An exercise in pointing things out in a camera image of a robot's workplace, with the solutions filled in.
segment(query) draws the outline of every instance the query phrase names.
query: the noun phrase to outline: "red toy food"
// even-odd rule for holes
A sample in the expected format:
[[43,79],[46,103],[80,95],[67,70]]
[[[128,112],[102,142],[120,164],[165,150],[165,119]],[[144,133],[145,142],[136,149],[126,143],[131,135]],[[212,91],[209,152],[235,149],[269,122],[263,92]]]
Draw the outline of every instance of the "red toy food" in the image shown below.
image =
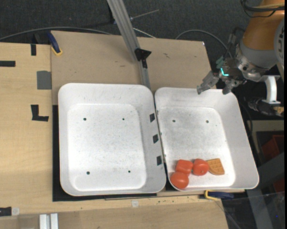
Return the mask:
[[170,177],[170,181],[175,187],[179,189],[184,189],[189,184],[188,176],[182,172],[173,173]]
[[175,171],[185,173],[186,175],[190,175],[192,168],[193,163],[191,161],[180,159],[179,161],[177,161]]
[[203,176],[205,175],[209,170],[209,164],[200,158],[195,159],[193,163],[193,174],[196,176]]

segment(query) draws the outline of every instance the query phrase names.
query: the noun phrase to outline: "empty white tray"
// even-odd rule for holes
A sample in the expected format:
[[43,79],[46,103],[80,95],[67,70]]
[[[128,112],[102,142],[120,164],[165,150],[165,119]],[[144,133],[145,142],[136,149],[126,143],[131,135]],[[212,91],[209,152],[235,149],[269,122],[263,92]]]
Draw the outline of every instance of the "empty white tray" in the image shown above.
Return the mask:
[[180,191],[257,186],[259,176],[234,94],[160,88],[155,103],[169,177],[179,159],[220,158],[225,169],[221,176],[191,174],[189,185]]
[[152,92],[69,83],[58,93],[60,181],[73,196],[156,193],[166,183]]

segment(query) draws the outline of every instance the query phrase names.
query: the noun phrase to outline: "red tomato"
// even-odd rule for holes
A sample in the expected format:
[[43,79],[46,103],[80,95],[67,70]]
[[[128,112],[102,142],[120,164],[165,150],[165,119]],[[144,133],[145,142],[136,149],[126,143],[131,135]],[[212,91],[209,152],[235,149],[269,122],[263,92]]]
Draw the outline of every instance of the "red tomato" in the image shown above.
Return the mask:
[[203,176],[209,170],[209,164],[200,158],[197,158],[193,163],[193,174],[196,176]]
[[189,184],[188,176],[182,172],[173,173],[170,177],[170,181],[175,187],[179,189],[183,189]]
[[185,173],[186,175],[190,175],[192,167],[193,163],[191,161],[180,159],[179,161],[177,161],[175,171]]

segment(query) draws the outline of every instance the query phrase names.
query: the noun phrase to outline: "robotic hand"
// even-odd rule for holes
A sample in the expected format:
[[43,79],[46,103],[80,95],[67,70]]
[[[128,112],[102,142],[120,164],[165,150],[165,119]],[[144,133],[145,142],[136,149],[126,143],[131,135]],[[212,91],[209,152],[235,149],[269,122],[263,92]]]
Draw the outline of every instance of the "robotic hand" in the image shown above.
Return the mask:
[[241,0],[244,11],[253,11],[251,20],[236,46],[234,58],[227,58],[228,52],[235,44],[235,28],[230,36],[228,50],[216,63],[218,73],[210,71],[197,87],[198,94],[213,87],[220,79],[225,82],[223,94],[231,92],[234,87],[247,80],[265,82],[266,99],[253,98],[248,102],[250,108],[265,115],[283,116],[284,110],[278,107],[276,80],[280,76],[266,75],[276,64],[284,67],[284,2],[285,0],[263,0],[258,7],[249,7],[249,0]]

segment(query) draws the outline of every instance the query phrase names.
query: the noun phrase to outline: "teal led light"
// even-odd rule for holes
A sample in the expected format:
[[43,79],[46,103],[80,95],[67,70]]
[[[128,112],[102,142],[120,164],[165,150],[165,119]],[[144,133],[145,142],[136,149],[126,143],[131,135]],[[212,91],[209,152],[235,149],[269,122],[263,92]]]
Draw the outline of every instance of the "teal led light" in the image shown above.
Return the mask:
[[223,76],[229,76],[229,74],[224,74],[223,68],[221,68],[221,72],[222,72],[222,75],[223,75]]

